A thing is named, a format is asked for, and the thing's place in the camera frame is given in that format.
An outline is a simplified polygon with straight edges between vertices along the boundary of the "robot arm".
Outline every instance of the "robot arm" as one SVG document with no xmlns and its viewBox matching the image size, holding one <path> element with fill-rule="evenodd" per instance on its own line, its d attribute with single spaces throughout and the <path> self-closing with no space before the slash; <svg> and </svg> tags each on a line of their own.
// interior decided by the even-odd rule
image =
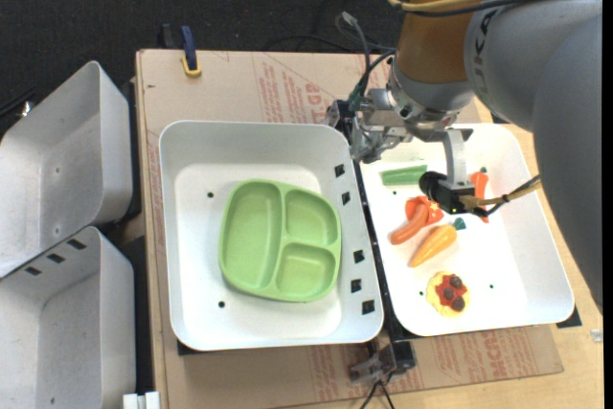
<svg viewBox="0 0 613 409">
<path fill-rule="evenodd" d="M 352 93 L 352 157 L 371 163 L 417 137 L 447 175 L 420 187 L 464 213 L 464 142 L 451 128 L 477 97 L 534 135 L 544 192 L 602 311 L 602 0 L 389 0 L 408 11 L 385 89 Z"/>
</svg>

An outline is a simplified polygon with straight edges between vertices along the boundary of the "black hole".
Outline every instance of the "black hole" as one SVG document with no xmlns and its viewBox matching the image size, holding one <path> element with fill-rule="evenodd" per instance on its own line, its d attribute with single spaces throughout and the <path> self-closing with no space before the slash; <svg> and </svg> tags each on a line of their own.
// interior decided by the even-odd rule
<svg viewBox="0 0 613 409">
<path fill-rule="evenodd" d="M 359 251 L 353 252 L 353 261 L 358 264 L 359 262 L 364 261 L 364 251 L 361 249 Z"/>
<path fill-rule="evenodd" d="M 65 259 L 62 256 L 59 256 L 57 254 L 50 254 L 49 256 L 47 256 L 47 259 L 53 262 L 57 262 L 57 264 L 60 264 L 61 262 L 65 261 Z"/>
<path fill-rule="evenodd" d="M 77 249 L 78 251 L 80 251 L 80 250 L 84 249 L 85 247 L 87 247 L 87 246 L 86 246 L 84 243 L 79 242 L 79 241 L 78 241 L 78 240 L 76 240 L 76 239 L 66 240 L 66 242 L 67 242 L 69 245 L 72 245 L 72 246 L 73 246 L 75 249 Z"/>
<path fill-rule="evenodd" d="M 352 293 L 362 289 L 362 280 L 352 280 Z"/>
<path fill-rule="evenodd" d="M 42 271 L 40 271 L 39 269 L 36 269 L 35 267 L 31 267 L 31 266 L 24 269 L 24 271 L 26 273 L 30 273 L 32 276 L 38 276 L 40 273 L 42 273 Z"/>
<path fill-rule="evenodd" d="M 375 311 L 375 300 L 367 300 L 362 302 L 362 315 Z"/>
</svg>

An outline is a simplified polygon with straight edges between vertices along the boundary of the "metal stand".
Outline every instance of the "metal stand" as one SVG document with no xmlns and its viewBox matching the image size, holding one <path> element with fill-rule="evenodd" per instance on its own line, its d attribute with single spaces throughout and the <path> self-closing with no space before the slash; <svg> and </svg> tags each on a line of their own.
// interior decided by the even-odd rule
<svg viewBox="0 0 613 409">
<path fill-rule="evenodd" d="M 352 143 L 352 131 L 353 131 L 353 117 L 355 113 L 350 110 L 349 102 L 336 101 L 336 107 L 338 108 L 338 119 L 335 124 L 335 128 L 340 131 L 348 142 Z M 360 190 L 360 198 L 362 200 L 362 209 L 364 212 L 364 218 L 366 219 L 366 226 L 371 239 L 371 246 L 373 247 L 373 255 L 375 257 L 376 275 L 379 281 L 379 289 L 381 290 L 381 300 L 383 302 L 383 310 L 385 312 L 383 320 L 383 328 L 387 331 L 391 342 L 391 359 L 388 365 L 392 365 L 393 374 L 402 374 L 407 370 L 415 368 L 417 360 L 415 353 L 411 345 L 411 339 L 415 339 L 418 336 L 405 329 L 400 321 L 394 314 L 394 307 L 392 306 L 392 298 L 390 296 L 390 289 L 387 285 L 385 278 L 385 270 L 383 268 L 383 260 L 381 259 L 381 252 L 379 250 L 378 239 L 376 238 L 375 225 L 373 223 L 373 217 L 371 216 L 371 209 L 368 204 L 366 191 L 364 189 L 364 181 L 362 180 L 362 172 L 360 170 L 359 163 L 353 161 L 353 168 L 355 170 L 355 178 Z"/>
</svg>

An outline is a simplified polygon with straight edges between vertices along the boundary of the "toy pizza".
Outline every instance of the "toy pizza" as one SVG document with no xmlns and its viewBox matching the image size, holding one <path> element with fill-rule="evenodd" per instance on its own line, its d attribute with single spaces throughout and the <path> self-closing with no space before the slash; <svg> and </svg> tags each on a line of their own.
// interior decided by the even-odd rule
<svg viewBox="0 0 613 409">
<path fill-rule="evenodd" d="M 440 271 L 428 282 L 425 298 L 443 317 L 457 317 L 468 308 L 470 292 L 459 276 Z"/>
</svg>

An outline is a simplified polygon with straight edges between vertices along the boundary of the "white storage bin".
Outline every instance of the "white storage bin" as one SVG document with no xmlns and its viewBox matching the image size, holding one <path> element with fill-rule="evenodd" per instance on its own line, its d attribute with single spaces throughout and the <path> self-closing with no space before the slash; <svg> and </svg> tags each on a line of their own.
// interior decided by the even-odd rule
<svg viewBox="0 0 613 409">
<path fill-rule="evenodd" d="M 0 281 L 2 409 L 117 409 L 135 382 L 132 266 L 96 228 Z"/>
<path fill-rule="evenodd" d="M 474 130 L 465 143 L 466 171 L 487 169 L 487 198 L 510 193 L 531 179 L 519 143 L 503 125 L 455 127 Z M 422 191 L 417 184 L 385 186 L 380 174 L 418 164 L 446 173 L 443 144 L 415 139 L 385 151 L 377 162 L 361 164 L 390 298 L 400 323 L 414 334 L 434 336 L 566 320 L 573 313 L 575 298 L 536 193 L 503 206 L 489 217 L 489 223 L 474 215 L 445 214 L 406 242 L 390 242 L 390 234 L 406 223 L 406 200 Z M 466 228 L 455 243 L 424 264 L 409 267 L 432 230 L 457 217 Z M 470 288 L 470 305 L 460 316 L 441 316 L 423 294 L 439 271 L 459 275 Z"/>
<path fill-rule="evenodd" d="M 170 320 L 199 351 L 359 343 L 383 323 L 375 260 L 347 140 L 324 125 L 176 122 L 160 137 Z M 320 193 L 341 220 L 335 288 L 307 303 L 245 294 L 218 263 L 223 211 L 247 179 Z"/>
<path fill-rule="evenodd" d="M 125 215 L 132 196 L 127 101 L 91 61 L 0 143 L 0 278 L 88 225 Z"/>
</svg>

